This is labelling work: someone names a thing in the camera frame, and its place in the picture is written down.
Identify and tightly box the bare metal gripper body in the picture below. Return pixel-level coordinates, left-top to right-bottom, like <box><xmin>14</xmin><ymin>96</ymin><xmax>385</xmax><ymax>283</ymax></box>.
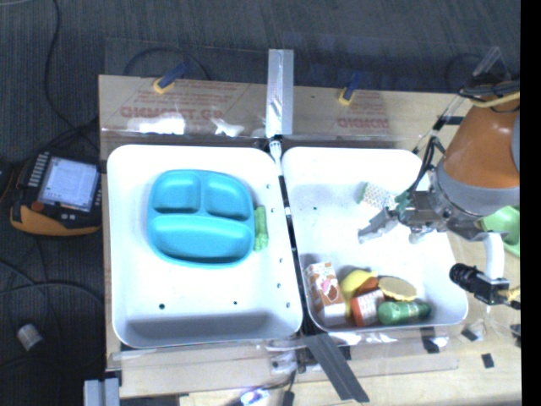
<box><xmin>396</xmin><ymin>189</ymin><xmax>462</xmax><ymax>234</ymax></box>

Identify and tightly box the yellow banana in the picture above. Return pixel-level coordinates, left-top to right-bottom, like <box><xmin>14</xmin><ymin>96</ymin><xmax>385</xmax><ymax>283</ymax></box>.
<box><xmin>339</xmin><ymin>268</ymin><xmax>379</xmax><ymax>317</ymax></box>

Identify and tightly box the white plastic tray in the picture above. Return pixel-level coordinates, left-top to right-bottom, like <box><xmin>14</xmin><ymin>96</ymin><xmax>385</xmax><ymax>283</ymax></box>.
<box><xmin>106</xmin><ymin>143</ymin><xmax>304</xmax><ymax>350</ymax></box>
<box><xmin>280</xmin><ymin>145</ymin><xmax>470</xmax><ymax>334</ymax></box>

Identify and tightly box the yellow and brown biscuit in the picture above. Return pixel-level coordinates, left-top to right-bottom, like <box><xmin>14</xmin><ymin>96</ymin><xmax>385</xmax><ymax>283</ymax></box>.
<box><xmin>376</xmin><ymin>275</ymin><xmax>418</xmax><ymax>304</ymax></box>

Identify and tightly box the orange and white carton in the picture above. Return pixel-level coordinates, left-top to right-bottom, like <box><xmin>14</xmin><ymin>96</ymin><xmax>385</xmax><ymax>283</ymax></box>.
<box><xmin>303</xmin><ymin>261</ymin><xmax>348</xmax><ymax>329</ymax></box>

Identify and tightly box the orange can white label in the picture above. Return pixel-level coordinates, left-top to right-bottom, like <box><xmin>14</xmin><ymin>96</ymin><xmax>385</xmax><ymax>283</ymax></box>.
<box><xmin>349</xmin><ymin>288</ymin><xmax>386</xmax><ymax>329</ymax></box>

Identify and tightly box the green bottle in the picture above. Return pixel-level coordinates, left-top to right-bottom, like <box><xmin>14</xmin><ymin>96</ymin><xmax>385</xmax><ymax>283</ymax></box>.
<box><xmin>376</xmin><ymin>300</ymin><xmax>433</xmax><ymax>326</ymax></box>

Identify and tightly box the green toy vegetable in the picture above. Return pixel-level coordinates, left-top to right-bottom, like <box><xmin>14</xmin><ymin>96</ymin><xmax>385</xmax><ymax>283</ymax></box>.
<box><xmin>252</xmin><ymin>205</ymin><xmax>271</xmax><ymax>253</ymax></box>

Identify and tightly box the brown cardboard board red print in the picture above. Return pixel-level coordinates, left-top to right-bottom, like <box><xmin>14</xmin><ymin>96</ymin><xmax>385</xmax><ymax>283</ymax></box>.
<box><xmin>97</xmin><ymin>74</ymin><xmax>522</xmax><ymax>402</ymax></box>

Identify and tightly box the blue divided plate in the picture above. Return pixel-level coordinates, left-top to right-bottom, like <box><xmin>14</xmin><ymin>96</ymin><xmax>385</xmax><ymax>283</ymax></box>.
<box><xmin>145</xmin><ymin>168</ymin><xmax>260</xmax><ymax>269</ymax></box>

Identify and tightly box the small grey can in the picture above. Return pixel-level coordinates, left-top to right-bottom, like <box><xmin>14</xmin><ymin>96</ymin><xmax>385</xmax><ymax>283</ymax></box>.
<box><xmin>16</xmin><ymin>322</ymin><xmax>45</xmax><ymax>352</ymax></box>

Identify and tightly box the black cylinder on white bracket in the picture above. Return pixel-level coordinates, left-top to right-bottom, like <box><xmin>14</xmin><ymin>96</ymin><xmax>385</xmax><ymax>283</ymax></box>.
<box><xmin>448</xmin><ymin>230</ymin><xmax>512</xmax><ymax>307</ymax></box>

